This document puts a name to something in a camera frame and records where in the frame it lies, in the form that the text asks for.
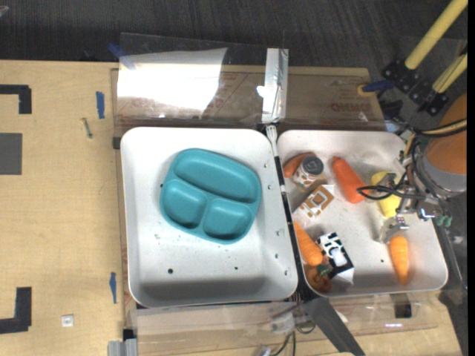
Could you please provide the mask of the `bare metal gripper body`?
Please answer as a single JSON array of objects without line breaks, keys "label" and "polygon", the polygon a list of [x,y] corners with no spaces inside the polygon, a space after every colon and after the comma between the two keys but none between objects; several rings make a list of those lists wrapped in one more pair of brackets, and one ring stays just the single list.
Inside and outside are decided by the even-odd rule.
[{"label": "bare metal gripper body", "polygon": [[409,215],[415,214],[420,220],[444,219],[446,217],[445,209],[438,197],[420,191],[414,185],[404,185],[398,190],[398,197],[401,198],[396,209],[396,214]]}]

